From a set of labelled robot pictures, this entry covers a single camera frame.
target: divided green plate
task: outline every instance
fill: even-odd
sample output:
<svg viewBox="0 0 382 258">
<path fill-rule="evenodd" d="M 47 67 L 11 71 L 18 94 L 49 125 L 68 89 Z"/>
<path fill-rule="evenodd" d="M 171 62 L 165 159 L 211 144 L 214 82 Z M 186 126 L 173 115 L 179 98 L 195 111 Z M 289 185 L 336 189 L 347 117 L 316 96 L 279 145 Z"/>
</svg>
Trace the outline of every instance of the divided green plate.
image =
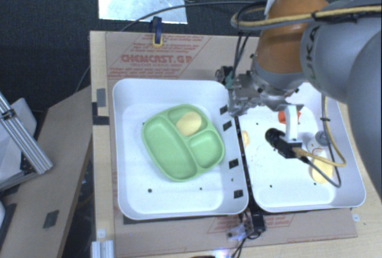
<svg viewBox="0 0 382 258">
<path fill-rule="evenodd" d="M 175 124 L 188 112 L 198 113 L 202 124 L 194 135 L 186 137 Z M 215 126 L 192 105 L 178 105 L 152 116 L 143 125 L 142 139 L 155 164 L 176 182 L 194 179 L 212 169 L 225 154 Z"/>
</svg>

